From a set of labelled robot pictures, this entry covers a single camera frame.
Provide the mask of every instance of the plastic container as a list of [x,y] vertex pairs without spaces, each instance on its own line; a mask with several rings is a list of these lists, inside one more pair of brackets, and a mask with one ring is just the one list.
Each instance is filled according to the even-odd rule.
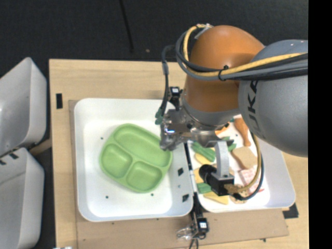
[[[75,105],[77,203],[79,212],[87,220],[177,217],[191,211],[192,187],[184,147],[172,151],[168,171],[159,185],[147,192],[136,192],[120,184],[106,175],[99,163],[105,142],[121,125],[136,125],[159,137],[160,127],[155,125],[155,114],[160,104],[159,100],[83,99]],[[118,134],[123,135],[124,131],[120,129]],[[136,156],[135,159],[136,163],[143,163]],[[120,170],[117,174],[121,175],[126,169]],[[129,174],[125,177],[134,181]]]
[[101,169],[134,191],[150,192],[158,187],[172,162],[172,152],[160,149],[159,141],[137,125],[123,124],[103,147]]
[[44,170],[25,149],[0,161],[0,241],[3,249],[29,249],[42,222]]
[[38,143],[46,131],[47,82],[31,58],[0,78],[0,156]]

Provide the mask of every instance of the white plastic box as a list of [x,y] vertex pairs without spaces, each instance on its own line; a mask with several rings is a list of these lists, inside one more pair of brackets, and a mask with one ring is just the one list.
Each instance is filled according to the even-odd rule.
[[47,82],[31,58],[0,78],[0,247],[29,249],[39,239],[44,170],[26,147],[46,131]]
[[[181,146],[174,151],[172,166],[165,179],[152,193],[134,193],[107,177],[99,167],[98,159],[104,139],[119,125],[133,123],[160,135],[160,127],[154,123],[154,115],[160,104],[160,100],[83,99],[74,107],[78,209],[87,220],[102,222],[161,218],[183,216],[191,211],[193,186]],[[241,146],[236,130],[230,128],[229,132],[237,137],[235,143]],[[283,208],[294,203],[295,192],[281,152],[263,141],[260,141],[260,146],[265,164],[264,192],[241,205],[223,205],[199,194],[199,200],[207,211],[220,213]],[[190,155],[195,169],[198,163],[192,151]],[[230,165],[237,169],[232,157]],[[181,168],[184,174],[178,176]]]

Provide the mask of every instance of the black floor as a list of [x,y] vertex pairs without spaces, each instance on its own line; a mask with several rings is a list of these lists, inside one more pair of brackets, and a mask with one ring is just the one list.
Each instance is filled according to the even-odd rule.
[[[0,0],[0,77],[25,57],[46,78],[51,58],[160,60],[162,48],[196,23],[234,25],[265,45],[308,39],[309,0],[123,0],[123,5],[126,17],[119,0]],[[35,249],[46,249],[54,246],[51,150],[37,160],[46,187]]]

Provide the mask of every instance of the wooden table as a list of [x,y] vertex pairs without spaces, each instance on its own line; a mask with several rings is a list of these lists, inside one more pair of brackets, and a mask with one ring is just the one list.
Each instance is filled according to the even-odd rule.
[[[170,86],[182,87],[185,73],[169,63]],[[175,232],[189,216],[92,223],[77,211],[69,102],[84,98],[161,99],[161,63],[56,60],[49,62],[56,246],[94,248],[187,248]],[[205,213],[211,231],[200,248],[309,248],[308,159],[284,154],[297,194],[299,218],[281,209]]]

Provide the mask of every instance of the green plate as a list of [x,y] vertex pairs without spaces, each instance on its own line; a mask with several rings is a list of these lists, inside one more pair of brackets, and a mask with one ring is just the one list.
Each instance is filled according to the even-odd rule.
[[172,153],[159,147],[160,138],[151,132],[126,123],[107,139],[100,154],[103,172],[136,192],[157,188],[171,162]]

